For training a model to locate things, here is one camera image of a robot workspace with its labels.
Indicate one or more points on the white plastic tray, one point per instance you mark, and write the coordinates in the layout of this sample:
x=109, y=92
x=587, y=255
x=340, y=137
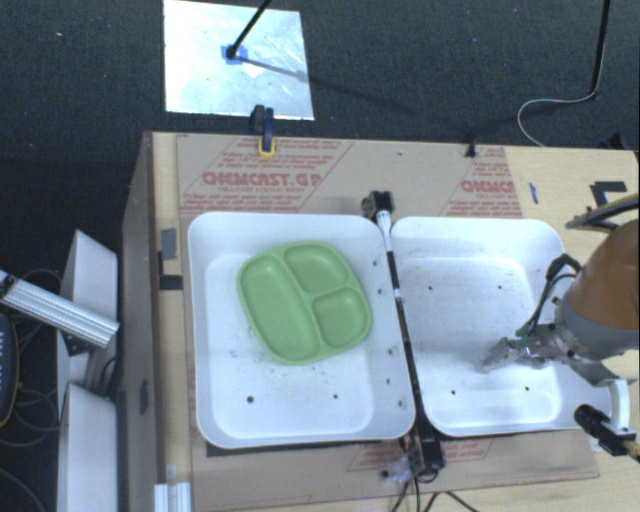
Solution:
x=300, y=400
x=475, y=320

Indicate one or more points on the black cylinder on white bracket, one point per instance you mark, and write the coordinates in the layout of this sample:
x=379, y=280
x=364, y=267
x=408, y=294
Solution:
x=611, y=434

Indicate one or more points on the thin black and white rod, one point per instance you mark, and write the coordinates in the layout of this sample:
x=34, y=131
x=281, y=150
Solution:
x=402, y=315

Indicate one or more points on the green divided plate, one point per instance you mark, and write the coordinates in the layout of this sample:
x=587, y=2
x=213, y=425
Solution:
x=280, y=305

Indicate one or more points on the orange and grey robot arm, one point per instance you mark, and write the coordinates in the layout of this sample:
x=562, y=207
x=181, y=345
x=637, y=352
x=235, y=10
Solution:
x=607, y=280

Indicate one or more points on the brown cardboard board red print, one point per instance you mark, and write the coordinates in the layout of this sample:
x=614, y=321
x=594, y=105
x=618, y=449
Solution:
x=400, y=170

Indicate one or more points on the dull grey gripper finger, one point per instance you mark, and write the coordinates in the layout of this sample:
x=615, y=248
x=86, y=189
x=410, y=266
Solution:
x=495, y=362
x=506, y=344

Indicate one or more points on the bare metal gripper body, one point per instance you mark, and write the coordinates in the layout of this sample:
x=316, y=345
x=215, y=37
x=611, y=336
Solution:
x=552, y=346

